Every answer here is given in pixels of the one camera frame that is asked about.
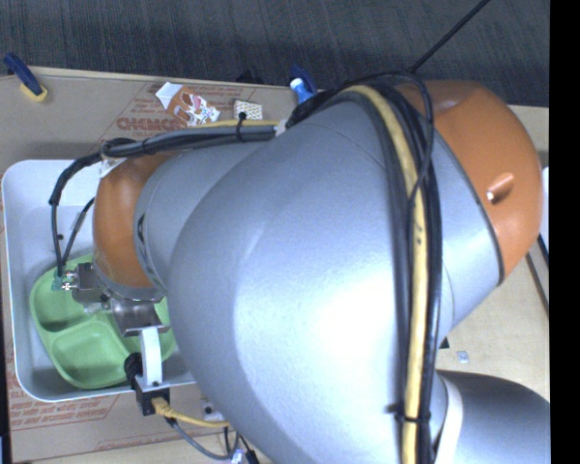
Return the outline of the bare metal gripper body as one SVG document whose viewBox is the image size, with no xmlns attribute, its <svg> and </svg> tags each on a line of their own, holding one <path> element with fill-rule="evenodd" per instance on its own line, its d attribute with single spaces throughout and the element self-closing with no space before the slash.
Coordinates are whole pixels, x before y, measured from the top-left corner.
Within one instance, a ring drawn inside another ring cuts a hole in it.
<svg viewBox="0 0 580 464">
<path fill-rule="evenodd" d="M 138 335 L 146 328 L 166 333 L 156 310 L 163 296 L 154 287 L 130 286 L 109 279 L 93 262 L 72 270 L 72 297 L 83 305 L 100 304 L 113 315 L 121 336 Z"/>
</svg>

